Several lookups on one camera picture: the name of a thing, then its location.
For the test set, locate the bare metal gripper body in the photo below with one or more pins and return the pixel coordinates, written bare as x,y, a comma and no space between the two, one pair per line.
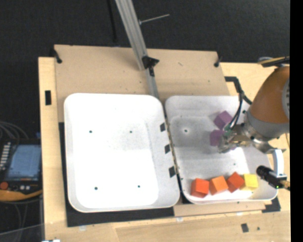
240,139

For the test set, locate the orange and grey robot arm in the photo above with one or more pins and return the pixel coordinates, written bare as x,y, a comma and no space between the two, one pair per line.
269,102

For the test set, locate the purple cube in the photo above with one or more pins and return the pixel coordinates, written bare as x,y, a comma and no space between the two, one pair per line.
223,119
215,137

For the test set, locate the red orange cube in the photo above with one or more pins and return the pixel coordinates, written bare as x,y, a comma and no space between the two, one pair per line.
235,181
200,187

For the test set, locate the yellow cube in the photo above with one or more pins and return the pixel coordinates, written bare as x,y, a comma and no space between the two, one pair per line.
250,182

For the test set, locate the white plastic tray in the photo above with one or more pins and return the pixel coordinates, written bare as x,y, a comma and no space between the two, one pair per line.
192,160
116,155

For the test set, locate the thin black and white rod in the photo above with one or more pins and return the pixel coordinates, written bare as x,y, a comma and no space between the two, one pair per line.
173,152

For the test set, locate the brown cardboard board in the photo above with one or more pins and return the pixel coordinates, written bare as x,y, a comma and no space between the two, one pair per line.
103,72

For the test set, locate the black cylinder on white bracket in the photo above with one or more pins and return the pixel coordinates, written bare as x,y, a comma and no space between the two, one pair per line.
278,161

